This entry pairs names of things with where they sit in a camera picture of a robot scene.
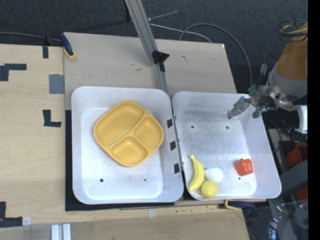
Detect white plastic tray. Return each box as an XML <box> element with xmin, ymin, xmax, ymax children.
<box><xmin>171</xmin><ymin>91</ymin><xmax>283</xmax><ymax>202</ymax></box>
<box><xmin>71</xmin><ymin>85</ymin><xmax>185</xmax><ymax>205</ymax></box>

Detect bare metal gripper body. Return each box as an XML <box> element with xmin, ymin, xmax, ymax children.
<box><xmin>249</xmin><ymin>82</ymin><xmax>301</xmax><ymax>111</ymax></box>

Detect brown flat board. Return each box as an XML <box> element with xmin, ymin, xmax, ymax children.
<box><xmin>63</xmin><ymin>31</ymin><xmax>268</xmax><ymax>211</ymax></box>

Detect orange bell pepper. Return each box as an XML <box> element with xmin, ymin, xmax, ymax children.
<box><xmin>234</xmin><ymin>158</ymin><xmax>254</xmax><ymax>177</ymax></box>

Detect white egg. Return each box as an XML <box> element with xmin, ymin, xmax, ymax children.
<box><xmin>204</xmin><ymin>167</ymin><xmax>225</xmax><ymax>183</ymax></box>

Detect yellow lemon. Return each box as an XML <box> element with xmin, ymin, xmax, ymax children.
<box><xmin>200</xmin><ymin>180</ymin><xmax>219</xmax><ymax>199</ymax></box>

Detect black cylinder on white bracket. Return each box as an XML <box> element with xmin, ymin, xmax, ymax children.
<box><xmin>281</xmin><ymin>104</ymin><xmax>309</xmax><ymax>145</ymax></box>

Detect yellow divided plate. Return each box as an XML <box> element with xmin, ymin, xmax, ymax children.
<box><xmin>93</xmin><ymin>100</ymin><xmax>166</xmax><ymax>168</ymax></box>

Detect yellow banana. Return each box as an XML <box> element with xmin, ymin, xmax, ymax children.
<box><xmin>188</xmin><ymin>154</ymin><xmax>205</xmax><ymax>192</ymax></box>

